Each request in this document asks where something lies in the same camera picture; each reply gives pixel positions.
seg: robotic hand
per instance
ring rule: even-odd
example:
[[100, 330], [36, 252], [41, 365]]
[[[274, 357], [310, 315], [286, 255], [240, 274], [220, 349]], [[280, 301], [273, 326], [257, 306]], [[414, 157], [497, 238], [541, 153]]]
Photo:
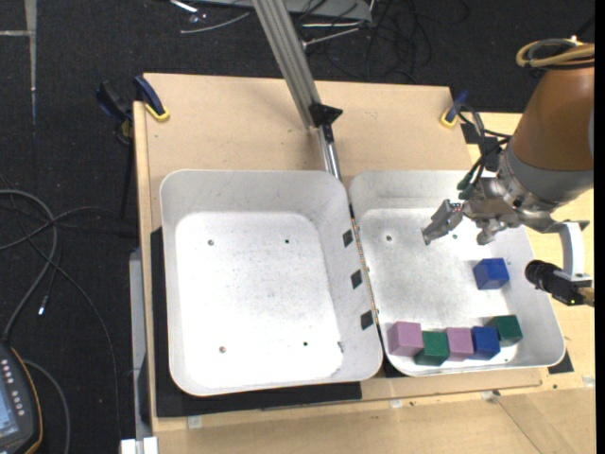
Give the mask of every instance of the robotic hand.
[[[538, 51], [552, 46], [559, 52], [536, 57]], [[581, 230], [588, 222], [559, 222], [551, 213], [594, 186], [595, 45], [575, 39], [539, 41], [521, 48], [517, 63], [546, 73], [514, 135], [498, 142], [495, 175], [481, 177], [489, 153], [483, 149], [482, 159], [458, 184], [464, 201], [443, 201], [423, 229], [424, 242], [429, 245], [446, 236], [464, 216], [481, 229], [477, 236], [480, 245], [493, 241], [498, 232], [520, 225], [543, 234], [558, 233], [563, 245], [562, 270], [533, 261], [527, 265], [526, 278], [568, 305], [594, 306], [592, 279], [583, 273]], [[484, 131], [480, 117], [473, 114], [475, 126]]]

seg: purple block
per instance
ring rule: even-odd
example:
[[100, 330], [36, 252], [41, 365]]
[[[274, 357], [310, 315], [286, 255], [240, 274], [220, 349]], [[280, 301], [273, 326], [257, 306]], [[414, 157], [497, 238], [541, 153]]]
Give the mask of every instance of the purple block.
[[463, 361], [475, 352], [471, 328], [445, 328], [450, 345], [450, 358]]
[[387, 332], [389, 352], [399, 357], [413, 357], [424, 348], [420, 323], [397, 322]]

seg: black floor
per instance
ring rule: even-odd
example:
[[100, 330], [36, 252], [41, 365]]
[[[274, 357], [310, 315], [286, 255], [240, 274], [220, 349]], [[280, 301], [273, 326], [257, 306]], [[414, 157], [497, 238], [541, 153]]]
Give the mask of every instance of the black floor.
[[[516, 51], [532, 41], [579, 31], [594, 15], [595, 1], [381, 0], [374, 14], [380, 27], [310, 46], [311, 70], [316, 79], [445, 85], [454, 94], [467, 89], [480, 111], [521, 112], [538, 76], [516, 66]], [[202, 7], [207, 25], [244, 11]], [[24, 28], [25, 21], [23, 0], [0, 0], [0, 31]], [[84, 205], [117, 212], [127, 155], [112, 136], [112, 121], [96, 105], [101, 80], [112, 80], [132, 98], [130, 81], [144, 71], [279, 76], [253, 13], [232, 26], [180, 34], [181, 28], [191, 27], [186, 15], [165, 1], [38, 0], [35, 124], [29, 38], [0, 35], [0, 173], [42, 199], [56, 215]], [[305, 33], [322, 35], [317, 30]], [[581, 37], [593, 42], [594, 26]], [[135, 231], [133, 192], [128, 222], [105, 213], [88, 214], [64, 222], [72, 228], [60, 228], [60, 266], [82, 287], [98, 315], [82, 292], [58, 273], [46, 313], [39, 317], [38, 307], [51, 282], [48, 274], [11, 332], [11, 344], [44, 366], [64, 388], [73, 419], [74, 453], [113, 453], [120, 436], [134, 435], [128, 276], [129, 254], [136, 247], [129, 235]], [[15, 202], [40, 217], [25, 201]], [[11, 207], [9, 200], [0, 198], [0, 248], [23, 236]], [[38, 218], [20, 217], [29, 231], [40, 224]], [[118, 236], [117, 231], [125, 234]], [[50, 238], [44, 232], [34, 240], [47, 253]], [[27, 241], [0, 249], [3, 328], [42, 266]], [[111, 337], [117, 379], [99, 316]], [[45, 414], [40, 452], [61, 452], [59, 397], [42, 376], [33, 375]]]

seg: cube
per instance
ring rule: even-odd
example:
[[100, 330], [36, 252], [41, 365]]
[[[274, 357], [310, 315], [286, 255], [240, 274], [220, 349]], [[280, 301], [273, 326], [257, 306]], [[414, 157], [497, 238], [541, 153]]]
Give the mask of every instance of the cube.
[[500, 353], [498, 330], [493, 326], [474, 326], [471, 334], [475, 352], [470, 359], [491, 359]]
[[523, 338], [519, 320], [514, 314], [495, 316], [490, 320], [488, 325], [493, 326], [498, 331], [500, 346], [513, 346]]
[[483, 259], [473, 267], [479, 289], [499, 289], [509, 281], [509, 271], [502, 257]]
[[400, 357], [413, 357], [424, 348], [420, 323], [397, 322], [387, 332], [389, 352]]
[[441, 331], [423, 331], [424, 348], [414, 357], [418, 365], [438, 367], [450, 356], [447, 335]]
[[445, 328], [450, 360], [463, 361], [475, 352], [471, 328]]

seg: yellow clamp pad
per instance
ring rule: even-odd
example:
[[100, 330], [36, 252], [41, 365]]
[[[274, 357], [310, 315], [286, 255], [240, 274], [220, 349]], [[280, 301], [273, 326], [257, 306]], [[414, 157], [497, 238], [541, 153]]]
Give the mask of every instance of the yellow clamp pad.
[[164, 106], [163, 114], [157, 114], [154, 111], [154, 109], [151, 106], [149, 106], [147, 103], [145, 104], [145, 109], [147, 109], [149, 111], [149, 114], [151, 114], [153, 116], [153, 118], [156, 121], [159, 121], [160, 123], [164, 122], [166, 119], [168, 119], [170, 117], [170, 111], [165, 106]]
[[454, 116], [454, 119], [452, 119], [451, 121], [448, 121], [447, 119], [445, 119], [445, 116], [447, 116], [447, 114], [450, 112], [452, 108], [448, 108], [446, 109], [443, 114], [441, 115], [441, 118], [439, 120], [440, 123], [442, 123], [442, 125], [445, 128], [454, 128], [454, 125], [458, 122], [458, 115]]

